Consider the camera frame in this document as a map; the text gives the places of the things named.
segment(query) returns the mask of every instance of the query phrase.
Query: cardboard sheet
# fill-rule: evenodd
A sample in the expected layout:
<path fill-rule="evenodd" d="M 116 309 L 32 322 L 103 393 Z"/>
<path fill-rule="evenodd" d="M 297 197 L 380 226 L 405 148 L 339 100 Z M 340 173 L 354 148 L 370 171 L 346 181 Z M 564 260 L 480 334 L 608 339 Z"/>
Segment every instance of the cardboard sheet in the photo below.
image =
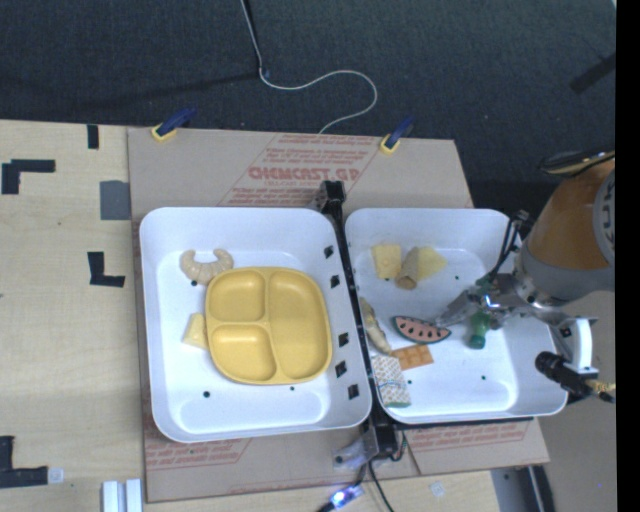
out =
<path fill-rule="evenodd" d="M 180 129 L 164 143 L 128 130 L 136 305 L 144 405 L 147 500 L 157 502 L 342 484 L 332 452 L 359 429 L 180 444 L 154 425 L 146 354 L 138 227 L 163 206 L 305 206 L 324 180 L 345 184 L 345 215 L 363 207 L 472 207 L 453 141 Z M 408 431 L 409 451 L 379 478 L 543 463 L 537 420 Z"/>

